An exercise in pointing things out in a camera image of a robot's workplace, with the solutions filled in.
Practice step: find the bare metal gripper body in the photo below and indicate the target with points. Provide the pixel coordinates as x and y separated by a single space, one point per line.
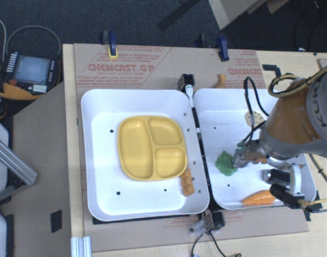
257 154

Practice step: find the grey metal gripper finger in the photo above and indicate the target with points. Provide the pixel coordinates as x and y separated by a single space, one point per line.
240 153
238 162

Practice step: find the green toy lettuce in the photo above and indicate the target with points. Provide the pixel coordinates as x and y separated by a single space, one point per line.
224 163

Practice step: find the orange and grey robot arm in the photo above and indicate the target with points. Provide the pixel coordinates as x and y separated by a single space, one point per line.
291 116

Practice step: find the black and silver can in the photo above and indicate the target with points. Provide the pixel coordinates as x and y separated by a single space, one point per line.
278 176

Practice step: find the beige dotted biscuit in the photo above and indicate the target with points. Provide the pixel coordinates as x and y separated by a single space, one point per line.
257 116

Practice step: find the orange carrot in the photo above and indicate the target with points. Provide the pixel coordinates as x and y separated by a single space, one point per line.
259 197

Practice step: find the white plastic tray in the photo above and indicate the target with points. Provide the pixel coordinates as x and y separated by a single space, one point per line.
141 199
227 111

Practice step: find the thin black and white rod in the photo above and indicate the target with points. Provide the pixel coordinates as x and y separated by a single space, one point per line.
197 124

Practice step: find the orange waffle biscuit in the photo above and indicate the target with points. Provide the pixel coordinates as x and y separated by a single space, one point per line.
187 183

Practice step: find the tan toy drumstick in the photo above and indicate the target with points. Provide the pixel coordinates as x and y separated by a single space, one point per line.
221 81

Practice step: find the yellow divided plate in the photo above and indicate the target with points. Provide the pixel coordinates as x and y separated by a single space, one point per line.
141 149

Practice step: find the brown cardboard board red print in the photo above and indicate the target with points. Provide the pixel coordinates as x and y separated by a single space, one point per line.
158 63

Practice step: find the black cylinder on white bracket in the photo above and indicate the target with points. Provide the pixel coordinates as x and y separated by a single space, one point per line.
285 193

